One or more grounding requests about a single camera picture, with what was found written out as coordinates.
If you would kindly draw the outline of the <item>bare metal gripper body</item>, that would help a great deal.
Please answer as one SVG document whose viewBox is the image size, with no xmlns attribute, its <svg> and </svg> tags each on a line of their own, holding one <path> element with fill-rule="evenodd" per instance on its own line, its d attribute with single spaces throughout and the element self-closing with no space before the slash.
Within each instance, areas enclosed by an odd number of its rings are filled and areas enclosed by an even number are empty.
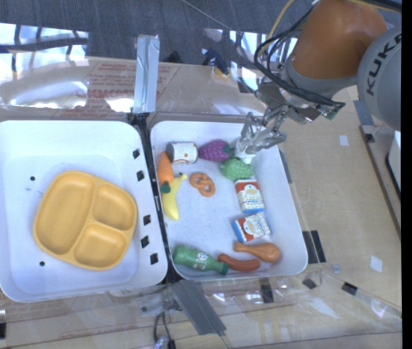
<svg viewBox="0 0 412 349">
<path fill-rule="evenodd" d="M 319 116 L 329 117 L 329 108 L 318 105 L 293 95 L 272 82 L 264 82 L 258 86 L 255 96 L 266 104 L 264 120 L 291 119 L 298 124 L 307 124 Z"/>
</svg>

